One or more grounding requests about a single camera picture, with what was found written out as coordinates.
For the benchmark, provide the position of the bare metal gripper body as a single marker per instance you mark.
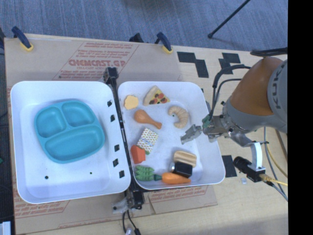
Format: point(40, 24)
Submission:
point(216, 128)

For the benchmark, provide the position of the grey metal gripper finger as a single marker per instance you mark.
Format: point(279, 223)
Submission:
point(187, 138)
point(195, 129)

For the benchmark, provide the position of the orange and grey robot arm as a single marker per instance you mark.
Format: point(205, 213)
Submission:
point(254, 92)

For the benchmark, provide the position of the white plastic tray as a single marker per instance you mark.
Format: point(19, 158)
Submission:
point(178, 141)
point(73, 185)

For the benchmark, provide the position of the beige toy croissant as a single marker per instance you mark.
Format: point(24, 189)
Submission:
point(182, 117)

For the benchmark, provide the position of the black box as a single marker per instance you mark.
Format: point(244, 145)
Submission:
point(183, 169)

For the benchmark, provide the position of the white carton with coloured print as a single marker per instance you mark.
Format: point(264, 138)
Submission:
point(148, 139)

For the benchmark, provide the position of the orange toy carrot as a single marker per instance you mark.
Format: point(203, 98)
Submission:
point(174, 178)

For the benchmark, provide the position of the orange toy chicken drumstick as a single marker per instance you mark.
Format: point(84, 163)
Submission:
point(144, 117)

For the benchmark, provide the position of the red toy carton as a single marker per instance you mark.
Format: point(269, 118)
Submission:
point(137, 154)

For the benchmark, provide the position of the toy pizza slice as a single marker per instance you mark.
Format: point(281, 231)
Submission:
point(154, 97)

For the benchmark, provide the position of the green toy pea pods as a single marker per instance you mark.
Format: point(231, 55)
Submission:
point(144, 173)

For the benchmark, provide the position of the yellow biscuit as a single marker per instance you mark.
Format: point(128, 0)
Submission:
point(131, 102)

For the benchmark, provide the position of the thin black rod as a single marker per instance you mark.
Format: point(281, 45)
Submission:
point(121, 126)

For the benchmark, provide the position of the brown cardboard board red print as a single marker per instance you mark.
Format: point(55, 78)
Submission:
point(146, 57)

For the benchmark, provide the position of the blue divided plate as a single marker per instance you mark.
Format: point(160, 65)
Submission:
point(69, 132)

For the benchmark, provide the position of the black tripod leg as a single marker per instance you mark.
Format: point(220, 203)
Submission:
point(236, 11)

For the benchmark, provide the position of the black cylinder on white bracket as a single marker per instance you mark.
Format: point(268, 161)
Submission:
point(249, 169)

